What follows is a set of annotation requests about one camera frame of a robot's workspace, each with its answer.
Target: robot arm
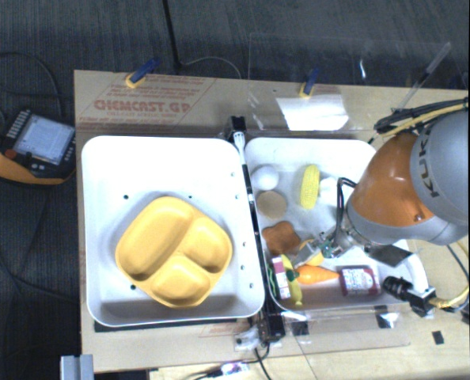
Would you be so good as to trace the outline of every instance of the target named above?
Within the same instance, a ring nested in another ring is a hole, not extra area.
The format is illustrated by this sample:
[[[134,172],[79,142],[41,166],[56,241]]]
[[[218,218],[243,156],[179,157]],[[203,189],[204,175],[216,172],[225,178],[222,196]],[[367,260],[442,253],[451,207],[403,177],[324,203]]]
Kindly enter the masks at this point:
[[[346,218],[370,244],[448,245],[467,235],[468,112],[386,142],[348,200]]]
[[[319,252],[325,257],[340,256],[354,245],[367,250],[401,239],[448,245],[467,235],[466,103],[461,101],[457,107],[450,107],[452,111],[433,116],[426,125],[419,124],[418,134],[414,127],[410,131],[402,127],[391,129],[389,135],[399,133],[373,156],[357,184],[339,179],[335,228],[326,237],[302,248],[294,259],[294,267]],[[414,113],[411,116],[415,122],[409,124],[413,126],[418,123],[415,117],[422,117]],[[354,191],[344,206],[342,184],[346,182]],[[437,298],[433,287],[418,292],[411,283],[395,277],[388,277],[383,288],[409,301],[413,310],[422,316],[434,306],[448,309],[452,302]],[[468,286],[459,297],[464,298],[466,294]]]

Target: yellow bowl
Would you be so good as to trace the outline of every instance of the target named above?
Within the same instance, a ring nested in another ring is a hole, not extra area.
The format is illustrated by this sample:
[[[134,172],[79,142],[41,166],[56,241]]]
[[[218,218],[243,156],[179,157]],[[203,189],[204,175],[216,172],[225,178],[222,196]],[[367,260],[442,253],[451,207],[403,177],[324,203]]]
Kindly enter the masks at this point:
[[[172,308],[201,304],[233,254],[228,234],[191,204],[164,196],[137,215],[116,247],[121,272]]]

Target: brown toy food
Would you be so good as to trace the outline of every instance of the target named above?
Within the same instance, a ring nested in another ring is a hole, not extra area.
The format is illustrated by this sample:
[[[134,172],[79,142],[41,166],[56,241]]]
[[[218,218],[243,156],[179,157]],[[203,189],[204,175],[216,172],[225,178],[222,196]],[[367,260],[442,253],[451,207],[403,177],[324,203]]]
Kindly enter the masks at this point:
[[[288,253],[300,245],[300,238],[290,222],[281,221],[265,228],[261,233],[268,250],[275,256]]]
[[[281,219],[286,213],[287,207],[286,199],[273,190],[259,194],[256,199],[257,211],[270,219]]]

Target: gray carpet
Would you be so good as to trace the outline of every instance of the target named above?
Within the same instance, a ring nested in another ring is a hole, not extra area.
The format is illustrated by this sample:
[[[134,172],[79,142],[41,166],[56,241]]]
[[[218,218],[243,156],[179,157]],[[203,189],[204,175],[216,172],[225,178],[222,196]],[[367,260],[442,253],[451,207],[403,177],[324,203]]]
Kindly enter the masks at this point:
[[[468,84],[469,0],[169,0],[169,7],[180,69],[161,0],[0,0],[0,52],[39,57],[63,94],[60,105],[44,97],[53,86],[43,69],[6,56],[0,82],[38,95],[0,88],[3,112],[28,106],[71,121],[74,69],[129,71],[153,56],[163,74],[238,77],[221,60],[185,65],[217,56],[242,78],[300,80],[320,60],[324,82],[405,86],[450,42],[428,86]],[[404,41],[405,55],[379,41]],[[360,55],[373,65],[363,80]],[[59,378],[59,357],[80,353],[76,197],[75,177],[50,190],[0,180],[0,379]]]

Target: handheld device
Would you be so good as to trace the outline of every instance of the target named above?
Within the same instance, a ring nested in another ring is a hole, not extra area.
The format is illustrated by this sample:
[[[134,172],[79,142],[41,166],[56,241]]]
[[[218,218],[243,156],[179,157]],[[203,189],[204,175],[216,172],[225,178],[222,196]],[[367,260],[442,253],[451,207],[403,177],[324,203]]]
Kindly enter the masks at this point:
[[[75,171],[74,127],[20,110],[0,130],[0,177],[53,185]]]

